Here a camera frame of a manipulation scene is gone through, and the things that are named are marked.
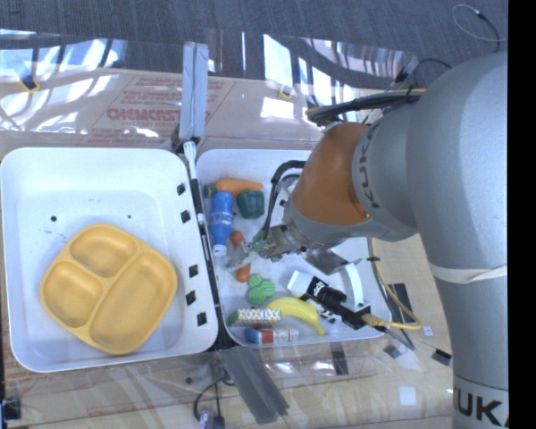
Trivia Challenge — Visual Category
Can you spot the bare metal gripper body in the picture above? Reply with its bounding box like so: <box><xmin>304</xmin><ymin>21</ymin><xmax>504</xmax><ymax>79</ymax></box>
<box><xmin>253</xmin><ymin>223</ymin><xmax>306</xmax><ymax>263</ymax></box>

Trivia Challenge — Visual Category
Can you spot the orange sausage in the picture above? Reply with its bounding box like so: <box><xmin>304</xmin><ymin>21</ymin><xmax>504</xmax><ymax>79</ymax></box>
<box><xmin>230</xmin><ymin>230</ymin><xmax>253</xmax><ymax>284</ymax></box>

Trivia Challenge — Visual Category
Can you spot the green broccoli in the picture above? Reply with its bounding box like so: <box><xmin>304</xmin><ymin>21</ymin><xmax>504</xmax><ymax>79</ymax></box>
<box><xmin>245</xmin><ymin>273</ymin><xmax>277</xmax><ymax>307</ymax></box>

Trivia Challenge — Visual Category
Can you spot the blue bottle white cap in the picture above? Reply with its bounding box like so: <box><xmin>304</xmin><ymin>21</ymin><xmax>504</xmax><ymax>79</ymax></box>
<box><xmin>209</xmin><ymin>190</ymin><xmax>236</xmax><ymax>258</ymax></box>

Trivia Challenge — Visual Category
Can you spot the green bell pepper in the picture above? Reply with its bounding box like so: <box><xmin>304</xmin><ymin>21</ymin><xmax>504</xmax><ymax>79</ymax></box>
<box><xmin>236</xmin><ymin>189</ymin><xmax>266</xmax><ymax>220</ymax></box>

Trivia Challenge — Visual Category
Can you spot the yellow white patterned box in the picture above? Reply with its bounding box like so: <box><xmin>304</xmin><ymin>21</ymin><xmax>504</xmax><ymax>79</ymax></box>
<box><xmin>226</xmin><ymin>307</ymin><xmax>282</xmax><ymax>329</ymax></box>

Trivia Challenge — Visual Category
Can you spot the yellow banana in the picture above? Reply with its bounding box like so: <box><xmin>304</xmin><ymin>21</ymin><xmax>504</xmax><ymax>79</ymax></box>
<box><xmin>265</xmin><ymin>296</ymin><xmax>327</xmax><ymax>336</ymax></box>

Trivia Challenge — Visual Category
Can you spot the orange carrot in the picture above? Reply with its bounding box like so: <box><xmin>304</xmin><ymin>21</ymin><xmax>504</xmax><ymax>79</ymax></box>
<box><xmin>203</xmin><ymin>178</ymin><xmax>264</xmax><ymax>198</ymax></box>

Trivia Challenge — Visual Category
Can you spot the white plastic tray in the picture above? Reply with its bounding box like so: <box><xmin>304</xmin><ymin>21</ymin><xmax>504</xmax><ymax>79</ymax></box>
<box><xmin>195</xmin><ymin>148</ymin><xmax>393</xmax><ymax>348</ymax></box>
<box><xmin>0</xmin><ymin>146</ymin><xmax>220</xmax><ymax>374</ymax></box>

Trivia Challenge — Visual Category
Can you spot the red white blue packet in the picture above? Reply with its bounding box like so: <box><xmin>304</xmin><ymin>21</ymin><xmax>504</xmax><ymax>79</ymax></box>
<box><xmin>244</xmin><ymin>326</ymin><xmax>301</xmax><ymax>345</ymax></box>

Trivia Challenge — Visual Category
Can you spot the yellow divided plate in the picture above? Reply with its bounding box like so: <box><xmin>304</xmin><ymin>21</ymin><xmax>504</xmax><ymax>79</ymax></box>
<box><xmin>39</xmin><ymin>223</ymin><xmax>180</xmax><ymax>357</ymax></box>

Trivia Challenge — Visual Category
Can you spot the brown cardboard board red print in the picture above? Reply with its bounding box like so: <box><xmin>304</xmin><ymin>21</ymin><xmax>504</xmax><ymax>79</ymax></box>
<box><xmin>0</xmin><ymin>67</ymin><xmax>453</xmax><ymax>429</ymax></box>

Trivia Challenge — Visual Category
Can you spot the black cylinder on white bracket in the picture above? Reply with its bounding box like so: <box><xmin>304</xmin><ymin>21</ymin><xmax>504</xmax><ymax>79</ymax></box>
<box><xmin>310</xmin><ymin>260</ymin><xmax>371</xmax><ymax>331</ymax></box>

